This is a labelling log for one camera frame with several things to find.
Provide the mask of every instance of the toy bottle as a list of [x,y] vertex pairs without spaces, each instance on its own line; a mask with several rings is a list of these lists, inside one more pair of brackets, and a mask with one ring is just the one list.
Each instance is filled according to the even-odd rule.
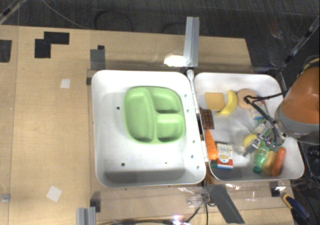
[[262,165],[268,160],[269,148],[266,143],[262,140],[260,141],[259,148],[255,151],[253,172],[260,174],[262,171]]

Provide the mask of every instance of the wooden surface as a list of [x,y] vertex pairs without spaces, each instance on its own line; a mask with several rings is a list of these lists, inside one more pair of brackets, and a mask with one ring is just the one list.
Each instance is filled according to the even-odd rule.
[[[69,32],[70,43],[51,45],[51,59],[36,59],[35,39],[43,39],[44,31]],[[151,67],[165,69],[162,65],[164,57],[170,53],[182,54],[184,37],[1,26],[0,39],[6,38],[18,42],[12,48],[18,56],[17,63],[14,55],[10,63],[0,63],[0,125],[1,130],[3,127],[11,128],[11,134],[10,130],[6,134],[7,139],[1,138],[0,146],[1,155],[5,153],[0,157],[1,180],[6,181],[11,194],[9,205],[0,203],[0,224],[74,225],[77,208],[87,208],[91,198],[90,118],[86,86],[90,49],[105,46],[107,67],[125,64],[141,70]],[[199,64],[248,68],[251,62],[244,39],[200,37]],[[62,79],[70,79],[70,88],[60,88]],[[14,103],[7,101],[8,95],[11,95],[11,101],[15,100]],[[62,191],[57,202],[46,197],[51,186]],[[132,194],[139,194],[139,190],[140,194],[144,192],[144,189],[137,189]],[[170,198],[154,199],[158,202],[140,208],[150,213],[166,204],[172,208]],[[267,205],[270,197],[260,200]],[[240,211],[247,224],[262,224],[261,221],[264,224],[293,224],[289,209],[279,203],[279,198],[273,199],[272,206],[267,207],[280,208],[267,210],[257,210],[257,205],[255,208],[245,206],[241,201],[239,198],[235,204],[247,209]],[[130,204],[139,203],[139,199],[133,198],[128,204],[123,198],[122,203],[122,209],[117,210],[120,214],[132,208]],[[177,209],[184,210],[185,205],[183,203]],[[209,224],[225,224],[216,207],[210,211]],[[206,218],[201,213],[203,210],[192,224],[204,224]]]

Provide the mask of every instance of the orange carrot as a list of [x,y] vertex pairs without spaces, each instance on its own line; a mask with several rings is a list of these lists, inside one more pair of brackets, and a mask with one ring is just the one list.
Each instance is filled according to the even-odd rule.
[[209,130],[205,130],[204,139],[205,139],[206,150],[208,152],[208,158],[210,160],[216,160],[218,158],[217,146]]
[[286,154],[286,149],[284,147],[278,148],[276,152],[275,160],[271,169],[272,176],[278,176],[281,173],[282,163]]

